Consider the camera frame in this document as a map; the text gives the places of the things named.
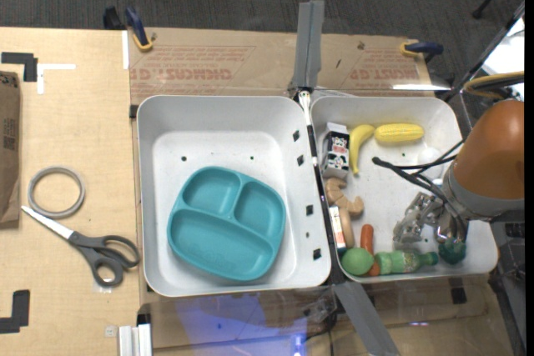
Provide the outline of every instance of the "yellow corn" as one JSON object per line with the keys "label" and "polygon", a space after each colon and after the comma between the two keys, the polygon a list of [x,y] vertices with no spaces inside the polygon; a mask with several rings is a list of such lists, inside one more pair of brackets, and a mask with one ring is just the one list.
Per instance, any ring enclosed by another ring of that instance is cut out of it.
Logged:
{"label": "yellow corn", "polygon": [[401,143],[422,138],[425,130],[413,123],[390,123],[375,130],[375,138],[383,143]]}

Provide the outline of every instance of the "carrot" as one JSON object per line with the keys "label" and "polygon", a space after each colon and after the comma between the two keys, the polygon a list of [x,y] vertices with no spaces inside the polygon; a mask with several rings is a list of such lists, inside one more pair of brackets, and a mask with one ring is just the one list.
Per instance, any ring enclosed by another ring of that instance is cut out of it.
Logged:
{"label": "carrot", "polygon": [[[373,251],[373,235],[375,233],[375,230],[373,229],[373,226],[370,224],[364,224],[361,228],[361,235],[360,235],[360,246],[363,249],[366,249],[369,251],[371,255],[374,255]],[[378,276],[380,274],[380,266],[375,261],[373,263],[373,266],[370,268],[369,272],[365,276]]]}

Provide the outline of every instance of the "green bottle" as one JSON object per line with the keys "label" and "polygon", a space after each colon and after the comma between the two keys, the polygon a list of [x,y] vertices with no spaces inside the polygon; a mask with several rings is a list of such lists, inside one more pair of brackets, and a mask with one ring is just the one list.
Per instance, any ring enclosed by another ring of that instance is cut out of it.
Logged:
{"label": "green bottle", "polygon": [[416,251],[393,251],[376,253],[375,260],[380,266],[380,274],[414,273],[421,266],[433,266],[438,262],[435,252],[417,253]]}

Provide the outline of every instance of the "wooden surface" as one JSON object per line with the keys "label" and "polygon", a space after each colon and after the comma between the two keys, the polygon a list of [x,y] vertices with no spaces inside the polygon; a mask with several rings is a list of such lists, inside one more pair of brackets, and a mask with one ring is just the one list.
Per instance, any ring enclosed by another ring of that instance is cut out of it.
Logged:
{"label": "wooden surface", "polygon": [[[209,30],[194,31],[200,39],[208,35]],[[33,53],[40,63],[76,64],[75,70],[45,72],[43,95],[37,94],[36,83],[22,85],[22,203],[27,203],[28,182],[38,170],[66,165],[82,175],[87,194],[78,213],[61,223],[89,236],[116,233],[135,240],[140,223],[136,220],[134,133],[128,118],[129,77],[123,69],[121,40],[121,33],[112,31],[3,28],[0,51]],[[0,64],[0,69],[17,71],[22,80],[23,66]],[[76,198],[76,188],[68,178],[49,177],[36,195],[45,208],[60,209]],[[113,327],[135,325],[141,303],[159,301],[147,295],[144,285],[135,269],[120,286],[103,292],[78,251],[21,213],[16,227],[0,228],[0,318],[11,315],[13,292],[29,289],[29,325],[20,333],[0,334],[0,354],[113,356],[117,354]],[[418,294],[411,288],[406,293],[410,304],[389,301],[388,293],[375,299],[378,305],[384,304],[377,308],[402,354],[511,355],[495,295],[485,279],[479,278],[469,289],[468,296],[476,292],[483,298],[472,298],[471,304],[459,308],[444,305],[448,296],[443,293],[438,298],[443,301],[432,313],[429,310],[436,301],[428,298],[435,300],[433,293]],[[420,315],[431,321],[419,328],[407,326],[408,318]],[[347,322],[341,321],[332,337],[335,354],[366,354]],[[285,354],[288,342],[283,337],[155,353],[273,354],[278,343],[276,353]],[[328,334],[315,337],[308,342],[308,354],[328,354],[329,346]]]}

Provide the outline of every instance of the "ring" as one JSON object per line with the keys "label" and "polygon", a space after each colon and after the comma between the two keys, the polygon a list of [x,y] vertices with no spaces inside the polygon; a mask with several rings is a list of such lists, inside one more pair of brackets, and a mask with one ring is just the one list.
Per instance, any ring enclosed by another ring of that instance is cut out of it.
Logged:
{"label": "ring", "polygon": [[[65,175],[68,175],[69,177],[74,179],[80,191],[78,200],[74,203],[73,206],[65,209],[64,211],[59,211],[59,212],[47,211],[46,209],[41,208],[37,204],[37,202],[35,202],[33,198],[33,191],[35,190],[35,186],[37,185],[37,183],[41,180],[41,178],[44,178],[47,175],[50,175],[52,173],[63,173]],[[85,186],[83,185],[82,178],[79,176],[77,172],[73,171],[71,168],[66,168],[64,166],[51,166],[45,169],[41,169],[38,173],[36,173],[33,176],[28,186],[29,205],[32,207],[33,210],[49,218],[65,218],[65,217],[68,217],[69,215],[72,215],[73,213],[75,213],[76,211],[80,209],[80,206],[82,206],[84,198],[85,198]]]}

